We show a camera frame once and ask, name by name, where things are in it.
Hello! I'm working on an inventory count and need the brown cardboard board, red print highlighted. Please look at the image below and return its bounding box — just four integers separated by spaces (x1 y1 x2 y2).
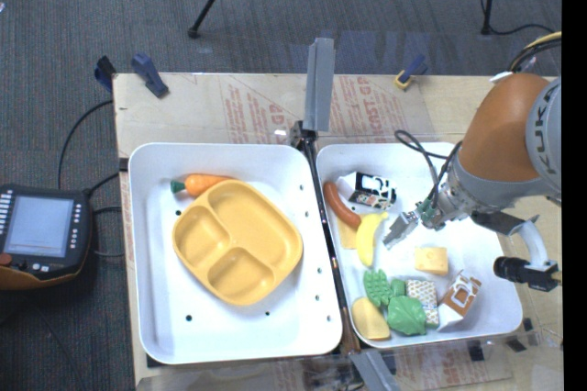
112 72 563 391

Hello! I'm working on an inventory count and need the black and white carton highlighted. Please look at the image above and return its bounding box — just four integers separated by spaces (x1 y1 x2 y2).
347 171 398 211

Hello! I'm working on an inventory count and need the yellow cheese wedge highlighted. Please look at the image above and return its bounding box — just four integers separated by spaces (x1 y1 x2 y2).
414 245 449 277

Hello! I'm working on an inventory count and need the orange and white carton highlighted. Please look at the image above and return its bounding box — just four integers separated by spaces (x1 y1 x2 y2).
437 269 483 332

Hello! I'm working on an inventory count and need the yellow banana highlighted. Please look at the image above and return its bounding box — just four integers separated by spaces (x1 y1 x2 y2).
355 211 390 268

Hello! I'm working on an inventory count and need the orange carrot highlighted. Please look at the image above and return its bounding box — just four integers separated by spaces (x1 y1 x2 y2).
170 173 235 198

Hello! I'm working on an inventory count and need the orange patterned white packet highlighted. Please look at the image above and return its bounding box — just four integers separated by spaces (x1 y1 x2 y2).
405 278 440 329

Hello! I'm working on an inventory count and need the black cylinder on white bracket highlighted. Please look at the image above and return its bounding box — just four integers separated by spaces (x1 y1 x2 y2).
493 217 561 293

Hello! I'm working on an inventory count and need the yellow cheese slice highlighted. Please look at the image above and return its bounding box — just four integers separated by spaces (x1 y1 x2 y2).
337 214 368 251

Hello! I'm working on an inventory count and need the white plastic tray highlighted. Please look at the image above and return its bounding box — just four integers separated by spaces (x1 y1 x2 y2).
127 141 344 366
315 141 525 350

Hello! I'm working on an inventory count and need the yellow divided plate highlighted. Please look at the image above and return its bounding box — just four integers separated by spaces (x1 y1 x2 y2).
172 178 305 307

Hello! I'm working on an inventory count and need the red-brown sausage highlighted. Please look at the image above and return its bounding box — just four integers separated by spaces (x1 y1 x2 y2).
323 181 362 230

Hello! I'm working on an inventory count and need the green lettuce leaf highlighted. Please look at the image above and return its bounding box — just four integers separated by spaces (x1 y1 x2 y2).
386 295 428 338

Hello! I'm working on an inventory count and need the yellow oval toy bread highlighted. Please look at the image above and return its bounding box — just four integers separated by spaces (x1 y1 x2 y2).
350 296 393 341

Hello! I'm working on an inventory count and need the green ribbed toy vegetable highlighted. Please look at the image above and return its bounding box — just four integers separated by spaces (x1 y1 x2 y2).
363 268 392 308

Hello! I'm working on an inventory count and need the black block with thin wires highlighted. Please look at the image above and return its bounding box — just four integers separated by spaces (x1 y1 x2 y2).
288 120 318 148

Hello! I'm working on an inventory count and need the thin black and white rod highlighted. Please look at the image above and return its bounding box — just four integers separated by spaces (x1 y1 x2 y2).
303 139 362 354

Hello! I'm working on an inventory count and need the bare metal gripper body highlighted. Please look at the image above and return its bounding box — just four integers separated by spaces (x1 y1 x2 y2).
414 188 471 231

